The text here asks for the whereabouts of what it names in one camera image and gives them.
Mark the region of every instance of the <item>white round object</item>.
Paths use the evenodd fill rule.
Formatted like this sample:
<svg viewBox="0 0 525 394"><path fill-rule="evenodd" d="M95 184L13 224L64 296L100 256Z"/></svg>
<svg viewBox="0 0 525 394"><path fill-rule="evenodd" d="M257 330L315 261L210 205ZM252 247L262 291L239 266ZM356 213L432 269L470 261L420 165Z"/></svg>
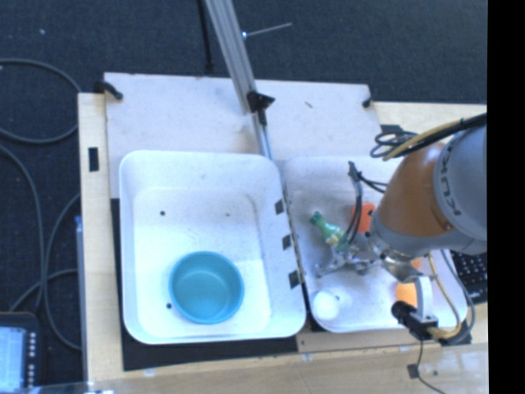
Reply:
<svg viewBox="0 0 525 394"><path fill-rule="evenodd" d="M313 298L313 315L321 321L331 321L339 314L338 298L327 291L318 292Z"/></svg>

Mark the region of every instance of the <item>bowl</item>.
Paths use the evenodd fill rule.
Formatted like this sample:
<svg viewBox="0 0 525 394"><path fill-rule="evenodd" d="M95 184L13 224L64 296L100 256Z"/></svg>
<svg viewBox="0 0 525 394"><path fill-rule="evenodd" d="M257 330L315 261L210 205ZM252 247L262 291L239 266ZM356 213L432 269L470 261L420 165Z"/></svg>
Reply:
<svg viewBox="0 0 525 394"><path fill-rule="evenodd" d="M211 251L180 259L171 270L169 290L176 309L199 324L222 323L233 317L244 298L238 268L224 255Z"/></svg>

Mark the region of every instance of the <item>empty white container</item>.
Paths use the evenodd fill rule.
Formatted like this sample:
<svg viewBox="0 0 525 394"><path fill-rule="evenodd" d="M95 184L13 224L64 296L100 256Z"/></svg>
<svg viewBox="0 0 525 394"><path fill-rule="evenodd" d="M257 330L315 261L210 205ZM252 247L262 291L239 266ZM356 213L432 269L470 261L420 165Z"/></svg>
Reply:
<svg viewBox="0 0 525 394"><path fill-rule="evenodd" d="M119 171L123 315L147 344L288 337L306 319L276 165L256 154L140 150ZM226 256L244 301L223 323L202 325L171 305L168 281L195 251Z"/></svg>

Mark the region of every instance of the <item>dark floor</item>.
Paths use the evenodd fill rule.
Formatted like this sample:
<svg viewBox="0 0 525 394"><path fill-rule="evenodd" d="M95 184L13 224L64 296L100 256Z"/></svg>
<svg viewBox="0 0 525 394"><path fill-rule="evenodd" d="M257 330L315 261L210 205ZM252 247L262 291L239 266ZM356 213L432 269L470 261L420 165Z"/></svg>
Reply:
<svg viewBox="0 0 525 394"><path fill-rule="evenodd" d="M486 103L488 0L234 0L243 30L292 22L247 41L256 78L364 83L380 101ZM214 33L214 75L226 76ZM0 0L0 58L61 69L85 92L105 71L200 75L206 57L196 0ZM39 139L76 123L75 86L56 73L0 61L0 127ZM76 133L56 144L0 135L0 311L41 277L43 246L80 191ZM56 232L49 273L76 267L74 202ZM48 297L63 336L80 343L76 275ZM37 296L45 383L82 379L80 352L59 341Z"/></svg>

